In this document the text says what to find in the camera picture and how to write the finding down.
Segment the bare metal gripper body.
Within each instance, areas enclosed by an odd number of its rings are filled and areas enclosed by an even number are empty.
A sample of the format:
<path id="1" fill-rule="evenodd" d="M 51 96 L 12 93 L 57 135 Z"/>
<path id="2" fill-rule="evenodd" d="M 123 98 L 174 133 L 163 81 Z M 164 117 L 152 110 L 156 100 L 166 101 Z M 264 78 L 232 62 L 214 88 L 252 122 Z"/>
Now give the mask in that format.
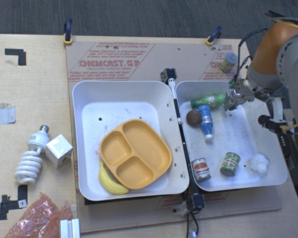
<path id="1" fill-rule="evenodd" d="M 254 101 L 254 93 L 247 79 L 232 79 L 229 82 L 230 103 L 245 103 Z"/>

